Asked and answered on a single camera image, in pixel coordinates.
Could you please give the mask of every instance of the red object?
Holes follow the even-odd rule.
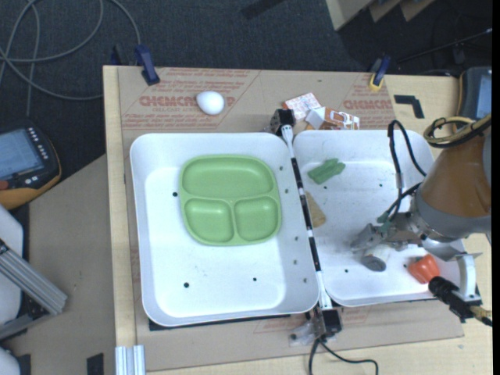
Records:
[[[408,270],[421,284],[428,284],[432,278],[440,275],[438,264],[431,254],[417,259],[409,265]]]

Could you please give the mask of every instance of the white egg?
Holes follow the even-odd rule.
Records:
[[[218,91],[202,91],[196,95],[199,108],[211,116],[220,114],[224,109],[224,97]]]

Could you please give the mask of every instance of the black floor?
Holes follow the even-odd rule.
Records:
[[[492,35],[403,61],[492,27],[493,0],[437,0],[406,22],[399,8],[374,23],[368,11],[336,32],[325,0],[117,0],[137,24],[157,66],[265,70],[366,71],[382,55],[389,73],[458,76],[490,66]],[[0,48],[27,0],[0,0]],[[78,46],[99,20],[98,0],[36,0],[37,57]],[[133,58],[138,38],[127,14],[103,0],[102,24],[81,49],[39,62],[31,88],[11,67],[0,72],[0,126],[29,113],[52,139],[68,177],[105,153],[102,65],[120,44]],[[12,39],[10,58],[33,58],[37,21],[27,10]],[[29,77],[30,65],[13,62]]]

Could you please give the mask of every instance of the green plate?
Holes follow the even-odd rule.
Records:
[[[180,172],[180,206],[191,236],[207,245],[249,245],[280,229],[277,182],[262,160],[247,155],[203,155]]]

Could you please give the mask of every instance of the digital multimeter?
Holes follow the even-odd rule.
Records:
[[[0,126],[0,204],[15,209],[54,186],[61,165],[50,140],[29,119]]]

